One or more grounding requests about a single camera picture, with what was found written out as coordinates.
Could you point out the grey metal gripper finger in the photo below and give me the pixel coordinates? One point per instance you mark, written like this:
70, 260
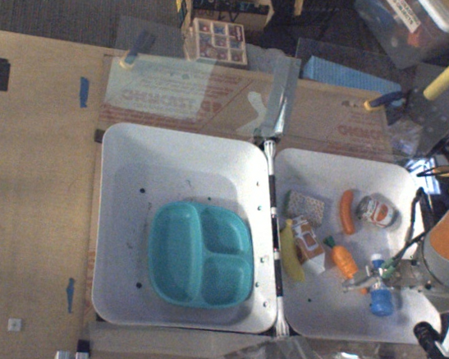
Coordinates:
371, 272
359, 284

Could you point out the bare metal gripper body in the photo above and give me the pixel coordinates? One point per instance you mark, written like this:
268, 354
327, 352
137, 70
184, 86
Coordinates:
404, 274

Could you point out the orange carrot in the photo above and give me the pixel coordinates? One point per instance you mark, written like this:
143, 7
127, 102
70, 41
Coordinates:
343, 261

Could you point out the blue plastic bottle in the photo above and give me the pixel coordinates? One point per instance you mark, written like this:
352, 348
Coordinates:
382, 301

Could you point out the white plastic tray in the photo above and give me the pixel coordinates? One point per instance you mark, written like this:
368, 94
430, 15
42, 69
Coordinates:
135, 162
325, 317

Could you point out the small red and white can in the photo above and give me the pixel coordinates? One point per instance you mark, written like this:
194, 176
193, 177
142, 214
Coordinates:
377, 212

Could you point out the orange and white carton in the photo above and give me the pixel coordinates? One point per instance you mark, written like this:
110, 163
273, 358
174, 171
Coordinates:
311, 247

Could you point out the orange sausage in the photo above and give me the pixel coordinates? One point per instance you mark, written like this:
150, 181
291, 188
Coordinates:
347, 212

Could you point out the yellow banana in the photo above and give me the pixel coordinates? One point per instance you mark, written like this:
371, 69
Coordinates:
290, 254

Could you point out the brown cardboard board red print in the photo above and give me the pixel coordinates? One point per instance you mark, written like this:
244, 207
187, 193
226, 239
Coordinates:
320, 117

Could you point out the blue divided plate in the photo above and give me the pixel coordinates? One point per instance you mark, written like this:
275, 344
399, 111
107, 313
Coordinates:
197, 253

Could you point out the square grid game box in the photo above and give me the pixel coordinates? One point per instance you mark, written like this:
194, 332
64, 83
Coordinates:
219, 42

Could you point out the black cylinder on white bracket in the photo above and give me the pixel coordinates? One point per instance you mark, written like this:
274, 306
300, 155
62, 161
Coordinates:
429, 342

